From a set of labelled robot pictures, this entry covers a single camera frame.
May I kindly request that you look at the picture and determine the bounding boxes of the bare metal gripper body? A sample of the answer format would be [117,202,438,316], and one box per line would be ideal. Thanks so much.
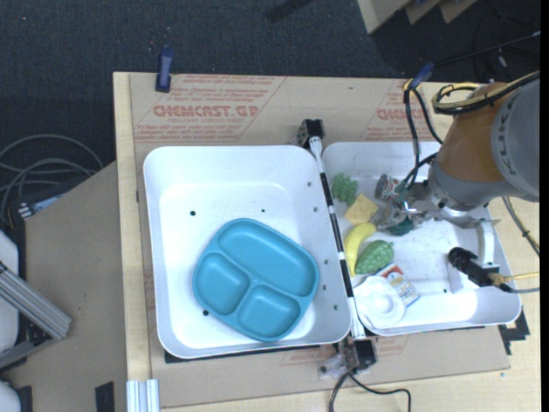
[399,181,501,231]

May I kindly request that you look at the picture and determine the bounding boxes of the dark green toy vegetable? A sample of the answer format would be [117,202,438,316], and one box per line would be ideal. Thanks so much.
[388,218,415,237]

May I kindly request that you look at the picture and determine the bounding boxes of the yellow cheese wedge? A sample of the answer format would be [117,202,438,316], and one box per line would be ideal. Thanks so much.
[344,193,380,226]

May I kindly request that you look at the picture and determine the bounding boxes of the small red and white can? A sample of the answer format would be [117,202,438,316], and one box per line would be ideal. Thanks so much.
[374,173,402,203]

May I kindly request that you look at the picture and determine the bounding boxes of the yellow banana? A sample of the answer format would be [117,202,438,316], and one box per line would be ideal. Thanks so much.
[343,221,377,277]

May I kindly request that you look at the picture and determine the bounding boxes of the green bumpy fruit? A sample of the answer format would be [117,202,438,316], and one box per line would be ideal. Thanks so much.
[353,239,395,276]

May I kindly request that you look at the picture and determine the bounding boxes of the green grapes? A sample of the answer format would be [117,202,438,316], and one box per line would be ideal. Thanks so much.
[330,172,359,206]

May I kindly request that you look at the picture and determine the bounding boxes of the thin black and white rod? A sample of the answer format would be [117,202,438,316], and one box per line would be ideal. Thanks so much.
[309,136,366,339]

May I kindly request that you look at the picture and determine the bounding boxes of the white plastic tray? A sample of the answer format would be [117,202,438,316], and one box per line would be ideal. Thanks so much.
[320,141,523,337]
[142,144,353,359]

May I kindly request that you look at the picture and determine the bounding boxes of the white and orange packet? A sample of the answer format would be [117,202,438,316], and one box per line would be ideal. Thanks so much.
[379,264,422,309]

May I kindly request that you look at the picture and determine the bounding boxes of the white fried egg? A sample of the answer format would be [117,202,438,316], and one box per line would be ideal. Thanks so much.
[354,275,407,330]

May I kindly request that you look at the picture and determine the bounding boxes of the blue divided plate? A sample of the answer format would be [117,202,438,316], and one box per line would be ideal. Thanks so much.
[191,217,321,343]

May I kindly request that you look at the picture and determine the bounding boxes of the brown cardboard board red print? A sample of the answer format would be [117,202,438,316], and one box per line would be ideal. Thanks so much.
[128,73,512,409]

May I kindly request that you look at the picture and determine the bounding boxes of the black cylinder on white bracket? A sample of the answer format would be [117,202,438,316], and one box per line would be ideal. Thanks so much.
[447,220,503,290]

